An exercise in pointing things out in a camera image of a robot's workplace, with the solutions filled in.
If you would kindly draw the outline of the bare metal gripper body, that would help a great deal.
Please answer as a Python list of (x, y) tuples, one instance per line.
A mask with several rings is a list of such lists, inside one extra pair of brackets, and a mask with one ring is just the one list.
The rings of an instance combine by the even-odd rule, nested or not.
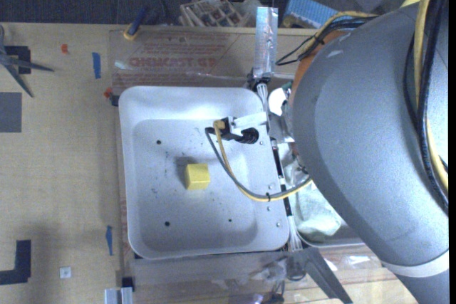
[(278, 142), (295, 142), (292, 126), (290, 89), (274, 89), (268, 97), (270, 135)]

